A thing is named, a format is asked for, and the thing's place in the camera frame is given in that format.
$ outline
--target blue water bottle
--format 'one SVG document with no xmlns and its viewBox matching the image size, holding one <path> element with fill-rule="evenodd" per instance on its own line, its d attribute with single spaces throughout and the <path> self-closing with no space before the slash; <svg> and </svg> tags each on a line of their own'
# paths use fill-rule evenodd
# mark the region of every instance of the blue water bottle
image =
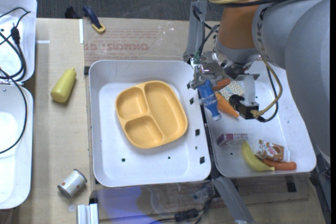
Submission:
<svg viewBox="0 0 336 224">
<path fill-rule="evenodd" d="M 212 113 L 212 118 L 218 121 L 222 118 L 217 110 L 217 97 L 212 90 L 211 83 L 207 79 L 204 84 L 197 87 L 199 94 L 201 95 L 201 104 L 209 109 Z"/>
</svg>

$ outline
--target white container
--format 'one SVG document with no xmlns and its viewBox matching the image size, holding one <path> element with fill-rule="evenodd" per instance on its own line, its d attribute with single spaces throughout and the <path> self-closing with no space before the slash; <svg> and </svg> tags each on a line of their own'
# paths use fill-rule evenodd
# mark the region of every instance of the white container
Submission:
<svg viewBox="0 0 336 224">
<path fill-rule="evenodd" d="M 99 183 L 122 187 L 194 182 L 208 177 L 211 162 L 198 94 L 187 88 L 193 73 L 192 67 L 182 61 L 101 60 L 91 66 L 93 171 Z M 188 128 L 171 143 L 137 148 L 126 138 L 114 103 L 122 90 L 151 80 L 172 87 L 187 116 Z"/>
<path fill-rule="evenodd" d="M 59 191 L 68 199 L 71 199 L 82 186 L 85 185 L 87 179 L 77 169 L 73 169 L 66 179 L 57 186 Z"/>
<path fill-rule="evenodd" d="M 274 119 L 267 123 L 257 120 L 245 120 L 241 116 L 237 119 L 224 113 L 219 121 L 213 121 L 211 113 L 205 110 L 209 132 L 214 151 L 215 163 L 218 171 L 226 177 L 242 178 L 269 175 L 285 175 L 308 173 L 315 168 L 316 155 L 314 153 L 305 123 L 291 96 L 286 71 L 272 66 L 282 87 L 282 96 L 279 99 L 279 110 Z M 266 66 L 263 61 L 255 61 L 248 70 L 250 74 L 260 74 L 255 81 L 256 102 L 259 110 L 266 108 L 273 100 L 274 94 L 269 82 Z M 273 106 L 263 117 L 269 118 L 275 110 Z M 289 171 L 257 172 L 252 170 L 244 161 L 241 145 L 217 145 L 217 138 L 223 133 L 247 133 L 247 142 L 253 147 L 259 141 L 269 141 L 284 146 L 290 152 L 290 160 L 296 162 L 297 169 Z"/>
<path fill-rule="evenodd" d="M 17 9 L 0 17 L 0 31 L 8 37 L 13 23 L 19 21 L 20 46 L 26 59 L 27 72 L 22 81 L 29 79 L 35 69 L 35 28 L 36 0 L 1 0 L 0 16 L 16 7 L 30 11 L 20 21 L 25 12 Z M 19 58 L 7 43 L 0 45 L 0 66 L 9 74 L 20 67 Z M 21 87 L 27 100 L 27 123 L 19 143 L 11 150 L 0 154 L 0 209 L 9 209 L 23 203 L 30 192 L 33 143 L 33 97 Z M 25 118 L 25 104 L 18 88 L 10 81 L 0 80 L 0 151 L 11 146 L 22 132 Z"/>
</svg>

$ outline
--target toy carrot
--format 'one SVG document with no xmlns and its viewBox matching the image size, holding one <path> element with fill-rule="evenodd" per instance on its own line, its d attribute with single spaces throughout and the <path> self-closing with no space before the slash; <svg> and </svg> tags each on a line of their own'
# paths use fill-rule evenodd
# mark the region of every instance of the toy carrot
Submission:
<svg viewBox="0 0 336 224">
<path fill-rule="evenodd" d="M 217 85 L 212 87 L 212 90 L 213 90 L 213 91 L 218 91 L 218 90 L 220 90 L 221 88 L 224 88 L 224 87 L 228 86 L 228 85 L 230 84 L 230 82 L 231 82 L 231 79 L 229 79 L 229 78 L 219 80 L 219 81 L 217 82 Z"/>
<path fill-rule="evenodd" d="M 263 159 L 262 162 L 270 167 L 274 167 L 275 170 L 295 170 L 296 163 L 295 162 L 274 162 L 270 159 Z"/>
<path fill-rule="evenodd" d="M 234 110 L 234 108 L 229 104 L 228 101 L 226 101 L 226 99 L 218 92 L 215 93 L 216 97 L 217 97 L 217 108 L 220 109 L 221 111 L 237 118 L 239 117 L 239 114 L 237 113 L 237 111 Z"/>
</svg>

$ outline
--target metal bracket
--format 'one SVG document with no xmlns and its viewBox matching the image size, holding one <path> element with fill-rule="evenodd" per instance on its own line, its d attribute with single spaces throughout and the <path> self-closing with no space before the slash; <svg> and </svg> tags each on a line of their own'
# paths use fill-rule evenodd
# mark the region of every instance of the metal bracket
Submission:
<svg viewBox="0 0 336 224">
<path fill-rule="evenodd" d="M 77 224 L 98 224 L 98 204 L 78 205 Z"/>
<path fill-rule="evenodd" d="M 255 85 L 255 79 L 254 75 L 246 75 L 243 78 L 244 82 L 244 101 L 241 101 L 241 103 L 244 103 L 245 105 L 254 105 L 256 100 L 256 85 Z"/>
<path fill-rule="evenodd" d="M 200 47 L 203 41 L 202 33 L 203 26 L 202 23 L 197 20 L 193 13 L 193 6 L 196 6 L 199 11 L 202 12 L 203 18 L 205 20 L 207 0 L 197 0 L 191 2 L 190 6 L 190 18 L 189 18 L 189 34 L 188 34 L 188 45 L 184 53 L 184 58 L 188 59 L 190 55 L 194 55 L 197 49 Z"/>
<path fill-rule="evenodd" d="M 214 180 L 214 185 L 237 224 L 255 223 L 231 179 L 220 176 Z"/>
</svg>

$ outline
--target toy banana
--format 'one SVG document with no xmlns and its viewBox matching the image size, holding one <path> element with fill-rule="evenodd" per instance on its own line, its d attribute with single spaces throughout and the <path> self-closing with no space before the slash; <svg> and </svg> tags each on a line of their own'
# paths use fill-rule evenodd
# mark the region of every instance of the toy banana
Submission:
<svg viewBox="0 0 336 224">
<path fill-rule="evenodd" d="M 242 144 L 241 152 L 246 163 L 254 170 L 263 172 L 263 171 L 274 171 L 274 167 L 267 166 L 261 160 L 259 160 L 252 152 L 250 145 L 245 141 Z"/>
</svg>

